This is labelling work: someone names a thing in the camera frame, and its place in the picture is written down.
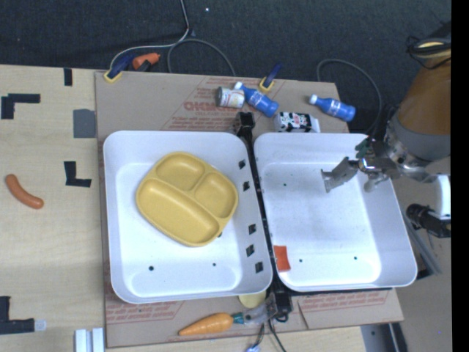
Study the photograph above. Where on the brown cardboard board red print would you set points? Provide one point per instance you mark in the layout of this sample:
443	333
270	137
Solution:
146	101

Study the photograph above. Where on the white plastic tray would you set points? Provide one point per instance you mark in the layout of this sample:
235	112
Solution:
329	233
176	273

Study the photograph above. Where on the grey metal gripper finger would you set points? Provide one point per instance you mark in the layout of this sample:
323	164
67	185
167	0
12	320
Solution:
339	176
375	183

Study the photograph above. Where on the blue bottle white cap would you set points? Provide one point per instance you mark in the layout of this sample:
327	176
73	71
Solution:
260	101
335	108

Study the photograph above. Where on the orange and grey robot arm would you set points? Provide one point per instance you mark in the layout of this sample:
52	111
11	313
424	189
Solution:
425	105

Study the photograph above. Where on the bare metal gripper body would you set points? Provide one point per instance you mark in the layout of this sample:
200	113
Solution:
388	165

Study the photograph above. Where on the red flat packet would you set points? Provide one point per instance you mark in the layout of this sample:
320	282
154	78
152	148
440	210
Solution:
282	258

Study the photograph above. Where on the clear plastic bottle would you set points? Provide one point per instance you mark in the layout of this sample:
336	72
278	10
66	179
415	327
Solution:
256	315

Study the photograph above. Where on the white can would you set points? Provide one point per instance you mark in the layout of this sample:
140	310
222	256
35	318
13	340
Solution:
231	97

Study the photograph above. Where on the white carton cow print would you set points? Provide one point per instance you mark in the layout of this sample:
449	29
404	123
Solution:
295	122

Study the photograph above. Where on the orange carrot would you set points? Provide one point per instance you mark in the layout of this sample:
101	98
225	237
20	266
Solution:
209	325

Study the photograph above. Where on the pale yellow round object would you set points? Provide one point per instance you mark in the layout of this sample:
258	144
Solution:
252	299

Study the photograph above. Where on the orange sausage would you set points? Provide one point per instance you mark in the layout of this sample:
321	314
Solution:
22	194

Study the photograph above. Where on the yellow divided plate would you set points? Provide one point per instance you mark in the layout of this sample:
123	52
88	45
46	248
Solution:
183	204

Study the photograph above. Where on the black cylinder on white bracket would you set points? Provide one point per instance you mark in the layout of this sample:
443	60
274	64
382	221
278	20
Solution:
428	218

